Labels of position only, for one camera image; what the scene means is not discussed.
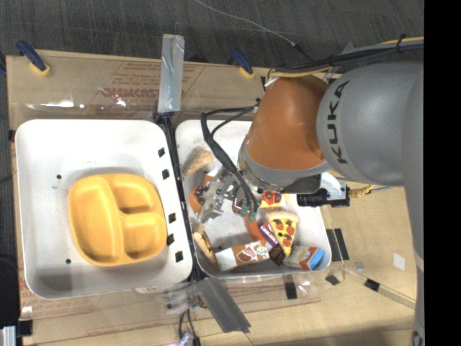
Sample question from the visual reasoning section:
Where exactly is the purple carton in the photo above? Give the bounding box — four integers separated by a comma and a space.
259, 221, 279, 252

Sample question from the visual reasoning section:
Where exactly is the brown chocolate block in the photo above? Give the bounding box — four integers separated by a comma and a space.
269, 244, 286, 267

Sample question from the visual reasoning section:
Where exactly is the tan biscuit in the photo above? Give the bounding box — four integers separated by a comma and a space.
182, 148, 215, 177

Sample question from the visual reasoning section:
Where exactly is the orange chocolate doughnut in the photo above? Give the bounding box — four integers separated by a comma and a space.
188, 184, 213, 215

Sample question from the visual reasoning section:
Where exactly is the white and brown carton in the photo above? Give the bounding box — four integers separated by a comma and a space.
214, 240, 271, 272

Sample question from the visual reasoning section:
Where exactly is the orange carrot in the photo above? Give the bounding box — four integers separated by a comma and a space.
246, 211, 267, 241

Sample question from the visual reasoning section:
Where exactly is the orange and blue carton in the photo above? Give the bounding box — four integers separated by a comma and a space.
282, 246, 326, 271

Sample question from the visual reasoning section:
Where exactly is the white plastic tray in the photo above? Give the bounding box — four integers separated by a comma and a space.
14, 118, 194, 300
175, 119, 332, 279

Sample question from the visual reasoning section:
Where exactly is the tan toy sandwich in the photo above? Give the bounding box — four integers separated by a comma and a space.
192, 223, 218, 265

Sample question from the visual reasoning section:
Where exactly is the yellow divided plate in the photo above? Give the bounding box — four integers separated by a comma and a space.
68, 173, 169, 267

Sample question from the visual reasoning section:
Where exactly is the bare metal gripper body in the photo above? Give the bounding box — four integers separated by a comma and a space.
210, 167, 262, 215

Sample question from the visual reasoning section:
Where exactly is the small red yellow toy food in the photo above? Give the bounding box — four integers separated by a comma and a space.
259, 190, 284, 209

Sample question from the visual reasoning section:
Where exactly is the brown cardboard board red print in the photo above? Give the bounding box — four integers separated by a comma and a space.
5, 48, 419, 346

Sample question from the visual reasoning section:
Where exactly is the black cylinder on white bracket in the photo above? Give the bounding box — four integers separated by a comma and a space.
297, 173, 351, 208

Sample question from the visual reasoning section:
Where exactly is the yellow pizza slice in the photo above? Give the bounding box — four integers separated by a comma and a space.
265, 210, 300, 258

